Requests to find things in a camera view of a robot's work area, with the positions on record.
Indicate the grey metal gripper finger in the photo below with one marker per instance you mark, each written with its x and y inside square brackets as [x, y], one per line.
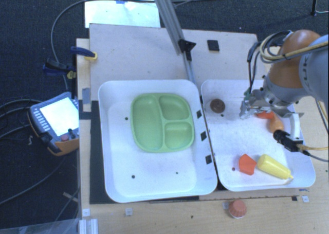
[243, 111]
[251, 112]

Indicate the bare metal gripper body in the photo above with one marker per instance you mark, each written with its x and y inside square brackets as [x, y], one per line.
[267, 101]

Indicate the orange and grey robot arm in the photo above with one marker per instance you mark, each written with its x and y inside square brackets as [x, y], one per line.
[290, 71]

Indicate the red-orange toy sausage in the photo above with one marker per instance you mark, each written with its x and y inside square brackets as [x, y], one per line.
[266, 115]

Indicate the orange carrot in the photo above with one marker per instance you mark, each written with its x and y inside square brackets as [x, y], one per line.
[276, 125]

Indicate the white plastic tray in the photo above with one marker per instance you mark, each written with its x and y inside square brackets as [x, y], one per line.
[154, 171]
[244, 137]

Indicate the brown doughnut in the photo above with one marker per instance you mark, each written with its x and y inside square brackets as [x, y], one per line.
[217, 105]

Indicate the orange wedge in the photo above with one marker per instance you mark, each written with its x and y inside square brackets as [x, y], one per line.
[246, 164]

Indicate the yellow bottle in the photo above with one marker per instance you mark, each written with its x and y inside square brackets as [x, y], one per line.
[272, 166]

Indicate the black square pad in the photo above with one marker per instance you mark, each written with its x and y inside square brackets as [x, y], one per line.
[213, 45]

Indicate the green divided plate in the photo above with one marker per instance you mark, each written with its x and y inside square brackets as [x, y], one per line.
[159, 122]

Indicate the pale wood board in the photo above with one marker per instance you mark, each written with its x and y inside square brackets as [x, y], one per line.
[133, 55]

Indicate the black cylinder on white bracket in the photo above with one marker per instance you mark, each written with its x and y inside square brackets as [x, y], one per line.
[285, 139]

